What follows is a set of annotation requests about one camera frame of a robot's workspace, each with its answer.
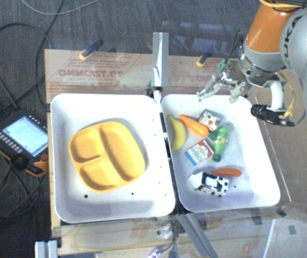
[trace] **yellow plate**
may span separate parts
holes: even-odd
[[[145,170],[137,142],[126,126],[116,121],[95,124],[74,134],[69,154],[84,184],[95,192],[123,187]]]

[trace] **banana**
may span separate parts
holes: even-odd
[[[172,122],[175,138],[172,145],[173,151],[179,150],[186,141],[186,129],[182,122],[174,119],[172,116],[169,116],[168,119]]]

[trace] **white tray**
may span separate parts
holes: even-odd
[[[273,206],[280,200],[280,189],[273,172],[257,120],[250,114],[250,102],[240,97],[231,104],[229,96],[213,96],[198,101],[196,95],[168,95],[162,100],[170,144],[174,138],[171,115],[179,114],[198,118],[208,109],[221,119],[221,125],[230,129],[228,146],[220,162],[207,159],[196,167],[188,160],[185,151],[203,137],[189,129],[182,149],[172,152],[172,163],[176,177],[179,198],[191,212],[210,212],[250,207]],[[242,171],[240,177],[229,177],[229,190],[219,197],[195,191],[187,182],[192,173],[204,170],[211,174],[220,167],[234,167]]]
[[[160,217],[172,212],[175,196],[158,105],[140,95],[61,94],[51,103],[55,207],[68,223]],[[114,191],[96,193],[79,178],[68,152],[70,138],[90,125],[115,120],[136,139],[145,172]]]

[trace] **carrot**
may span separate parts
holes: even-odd
[[[242,172],[239,169],[230,168],[230,167],[221,168],[212,173],[212,175],[214,176],[233,176],[233,177],[239,177],[241,174]]]
[[[209,130],[208,127],[204,124],[201,124],[200,122],[188,118],[182,114],[179,115],[179,118],[184,122],[184,124],[186,124],[186,126],[188,128],[190,128],[194,133],[202,136],[202,137],[206,137],[209,134]]]

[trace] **screen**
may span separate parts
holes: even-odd
[[[47,133],[27,117],[15,121],[6,127],[3,132],[32,156],[37,156],[48,145]]]

